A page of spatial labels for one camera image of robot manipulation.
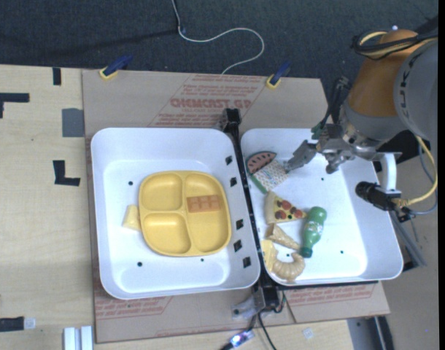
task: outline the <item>pizza slice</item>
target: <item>pizza slice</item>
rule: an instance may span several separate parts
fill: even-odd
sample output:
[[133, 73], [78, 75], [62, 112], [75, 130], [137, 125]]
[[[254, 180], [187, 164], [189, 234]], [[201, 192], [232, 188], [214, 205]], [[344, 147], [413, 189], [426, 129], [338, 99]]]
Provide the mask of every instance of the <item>pizza slice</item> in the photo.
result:
[[265, 221], [267, 224], [289, 222], [302, 219], [307, 216], [305, 211], [300, 210], [291, 202], [280, 198], [275, 192], [269, 191], [265, 197]]

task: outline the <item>toy bottle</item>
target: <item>toy bottle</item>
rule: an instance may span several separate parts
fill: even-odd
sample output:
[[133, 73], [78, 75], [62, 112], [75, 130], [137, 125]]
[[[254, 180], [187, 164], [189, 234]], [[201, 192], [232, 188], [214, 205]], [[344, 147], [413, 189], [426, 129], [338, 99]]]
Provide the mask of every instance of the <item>toy bottle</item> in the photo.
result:
[[303, 229], [303, 244], [300, 254], [304, 258], [312, 256], [312, 247], [321, 239], [323, 223], [326, 219], [326, 210], [323, 207], [312, 207], [307, 215], [307, 223]]

